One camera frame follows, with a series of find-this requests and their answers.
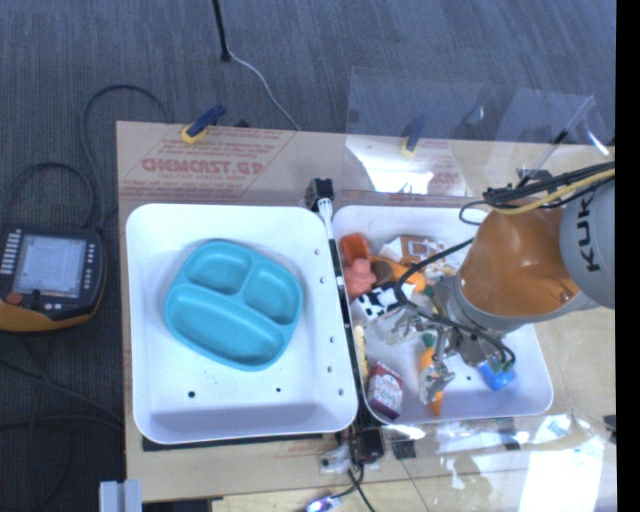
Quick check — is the brown round biscuit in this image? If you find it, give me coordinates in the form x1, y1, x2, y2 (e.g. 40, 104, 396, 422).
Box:
372, 258, 395, 287

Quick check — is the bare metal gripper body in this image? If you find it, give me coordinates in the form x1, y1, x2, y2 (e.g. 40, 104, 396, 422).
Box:
424, 285, 495, 367

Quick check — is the white plastic tray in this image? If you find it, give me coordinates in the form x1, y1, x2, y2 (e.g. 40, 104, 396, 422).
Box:
331, 203, 555, 426
124, 202, 360, 445

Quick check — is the orange carrot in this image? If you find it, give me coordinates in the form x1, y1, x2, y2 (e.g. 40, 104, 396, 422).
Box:
418, 332, 447, 417

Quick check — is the brown and white carton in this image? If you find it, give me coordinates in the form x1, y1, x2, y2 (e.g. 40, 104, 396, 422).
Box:
397, 234, 446, 266

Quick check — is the blue cup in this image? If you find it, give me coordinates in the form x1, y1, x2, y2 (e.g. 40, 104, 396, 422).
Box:
475, 357, 516, 392

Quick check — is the orange cup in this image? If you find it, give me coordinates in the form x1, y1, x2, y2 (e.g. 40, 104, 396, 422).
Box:
340, 232, 374, 264

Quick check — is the blue divided plate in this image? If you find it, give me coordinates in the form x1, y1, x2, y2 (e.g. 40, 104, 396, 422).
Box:
163, 238, 305, 373

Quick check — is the thin black and white rod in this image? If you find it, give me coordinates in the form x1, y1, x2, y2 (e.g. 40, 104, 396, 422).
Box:
317, 198, 372, 427

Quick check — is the brown cardboard board, red print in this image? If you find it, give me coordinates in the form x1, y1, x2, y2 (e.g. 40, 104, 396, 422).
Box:
115, 120, 616, 504

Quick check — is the dark red carton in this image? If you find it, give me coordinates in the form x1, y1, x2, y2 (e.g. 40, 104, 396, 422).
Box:
366, 361, 404, 420

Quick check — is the black and white cow-print carton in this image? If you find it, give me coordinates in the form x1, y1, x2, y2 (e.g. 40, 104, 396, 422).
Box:
352, 283, 416, 324

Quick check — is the yellow corn cob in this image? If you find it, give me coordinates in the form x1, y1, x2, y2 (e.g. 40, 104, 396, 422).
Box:
353, 325, 369, 377

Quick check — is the pink toy figure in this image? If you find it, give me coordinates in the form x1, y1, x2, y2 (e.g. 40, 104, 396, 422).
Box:
343, 258, 377, 300

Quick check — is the black block with thin wires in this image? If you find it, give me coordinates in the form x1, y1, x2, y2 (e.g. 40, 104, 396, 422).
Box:
305, 178, 335, 211
348, 426, 385, 465

